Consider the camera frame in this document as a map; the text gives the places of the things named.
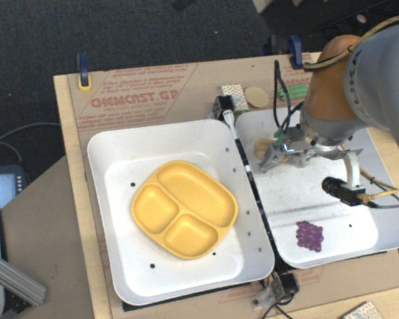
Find black cylinder on white bracket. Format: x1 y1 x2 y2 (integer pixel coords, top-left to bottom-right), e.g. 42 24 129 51
317 147 371 211

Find white plastic tray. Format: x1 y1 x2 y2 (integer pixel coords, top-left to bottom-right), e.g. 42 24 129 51
233 92 399 276
84 111 279 310

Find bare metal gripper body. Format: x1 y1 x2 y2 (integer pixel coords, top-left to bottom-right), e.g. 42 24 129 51
275 120 350 168

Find black block with thin wires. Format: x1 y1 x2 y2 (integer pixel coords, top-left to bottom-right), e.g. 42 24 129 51
212 93 237 121
248 270 302 311

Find white patterned packet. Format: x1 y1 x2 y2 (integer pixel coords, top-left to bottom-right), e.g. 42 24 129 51
220 82 249 114
337 299 381 319

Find tan round biscuit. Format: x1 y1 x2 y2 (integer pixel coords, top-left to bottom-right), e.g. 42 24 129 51
243 84 271 111

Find purple grapes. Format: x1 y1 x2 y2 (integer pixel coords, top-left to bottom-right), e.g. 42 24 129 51
293 217 327 256

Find tan toy bread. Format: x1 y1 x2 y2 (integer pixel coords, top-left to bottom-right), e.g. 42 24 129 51
252 135 291 168

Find brown cardboard board red print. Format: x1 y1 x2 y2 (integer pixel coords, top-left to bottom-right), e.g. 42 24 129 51
66 35 399 319

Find yellow divided plate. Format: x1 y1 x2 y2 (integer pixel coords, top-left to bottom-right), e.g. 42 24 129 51
125 153 245 267

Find thin black and white rod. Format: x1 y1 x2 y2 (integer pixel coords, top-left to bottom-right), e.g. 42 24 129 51
222 105 284 281

